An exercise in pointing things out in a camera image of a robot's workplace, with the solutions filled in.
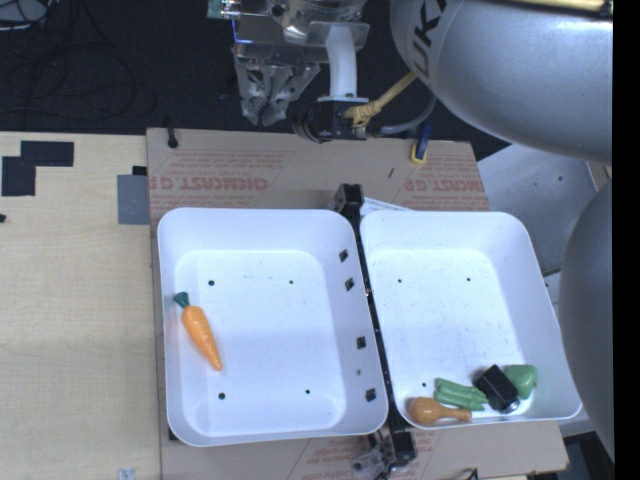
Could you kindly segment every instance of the wooden surface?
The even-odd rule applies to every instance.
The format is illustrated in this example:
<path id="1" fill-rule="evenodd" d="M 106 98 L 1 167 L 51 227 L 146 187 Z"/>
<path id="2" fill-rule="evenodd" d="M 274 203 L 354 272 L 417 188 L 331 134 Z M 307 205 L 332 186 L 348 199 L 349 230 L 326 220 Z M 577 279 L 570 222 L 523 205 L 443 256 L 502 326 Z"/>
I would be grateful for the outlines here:
<path id="1" fill-rule="evenodd" d="M 73 141 L 73 167 L 38 167 L 36 195 L 0 197 L 0 477 L 160 478 L 148 226 L 118 224 L 117 176 L 143 136 Z"/>

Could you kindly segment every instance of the plastic container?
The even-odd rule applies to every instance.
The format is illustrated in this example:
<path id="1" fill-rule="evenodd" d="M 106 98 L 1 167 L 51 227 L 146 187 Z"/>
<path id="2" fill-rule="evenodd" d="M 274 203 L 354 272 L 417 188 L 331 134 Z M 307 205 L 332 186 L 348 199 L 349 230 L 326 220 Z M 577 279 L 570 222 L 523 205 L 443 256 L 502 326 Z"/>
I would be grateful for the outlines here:
<path id="1" fill-rule="evenodd" d="M 353 230 L 329 210 L 180 208 L 158 226 L 167 416 L 212 446 L 366 434 L 388 410 Z M 203 308 L 223 369 L 173 296 Z"/>
<path id="2" fill-rule="evenodd" d="M 434 380 L 470 385 L 492 364 L 529 363 L 518 409 L 470 422 L 570 418 L 581 402 L 520 221 L 498 212 L 376 210 L 361 235 L 398 408 Z M 193 446 L 367 434 L 388 399 L 351 224 L 330 210 L 180 208 L 158 227 L 167 416 Z M 215 371 L 173 296 L 216 337 Z"/>
<path id="3" fill-rule="evenodd" d="M 501 212 L 366 215 L 360 231 L 392 389 L 402 416 L 442 377 L 471 386 L 493 364 L 532 364 L 527 400 L 508 415 L 474 411 L 470 422 L 566 419 L 582 403 L 553 305 L 524 225 Z M 422 428 L 433 428 L 434 425 Z"/>

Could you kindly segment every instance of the carrot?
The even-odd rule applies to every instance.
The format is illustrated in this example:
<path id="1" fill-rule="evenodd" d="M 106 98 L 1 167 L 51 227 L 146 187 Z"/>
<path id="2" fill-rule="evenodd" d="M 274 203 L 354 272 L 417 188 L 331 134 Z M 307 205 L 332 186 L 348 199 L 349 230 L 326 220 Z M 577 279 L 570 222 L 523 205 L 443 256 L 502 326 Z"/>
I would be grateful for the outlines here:
<path id="1" fill-rule="evenodd" d="M 216 370 L 222 370 L 222 361 L 220 360 L 218 346 L 213 338 L 207 316 L 204 314 L 202 308 L 192 306 L 189 303 L 189 295 L 186 292 L 180 292 L 173 300 L 183 308 L 182 324 L 193 343 L 195 343 L 200 352 L 204 354 Z"/>

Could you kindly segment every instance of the light blue object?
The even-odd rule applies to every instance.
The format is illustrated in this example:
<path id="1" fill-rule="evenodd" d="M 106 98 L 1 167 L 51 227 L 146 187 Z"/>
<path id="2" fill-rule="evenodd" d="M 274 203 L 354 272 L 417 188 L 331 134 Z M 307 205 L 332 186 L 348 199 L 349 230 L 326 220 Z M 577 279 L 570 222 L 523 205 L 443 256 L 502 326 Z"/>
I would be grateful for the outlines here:
<path id="1" fill-rule="evenodd" d="M 207 18 L 222 19 L 222 0 L 209 0 Z"/>

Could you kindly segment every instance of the toy carrot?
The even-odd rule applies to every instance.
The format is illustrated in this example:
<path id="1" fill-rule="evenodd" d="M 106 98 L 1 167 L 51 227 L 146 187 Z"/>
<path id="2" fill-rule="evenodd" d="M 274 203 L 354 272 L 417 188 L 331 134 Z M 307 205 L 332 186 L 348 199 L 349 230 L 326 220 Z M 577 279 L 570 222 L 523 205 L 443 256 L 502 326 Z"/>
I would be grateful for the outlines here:
<path id="1" fill-rule="evenodd" d="M 222 361 L 220 360 L 218 346 L 213 338 L 207 316 L 204 314 L 202 308 L 192 306 L 189 303 L 189 295 L 186 292 L 180 292 L 173 300 L 183 308 L 182 324 L 187 330 L 191 340 L 216 370 L 222 370 Z"/>

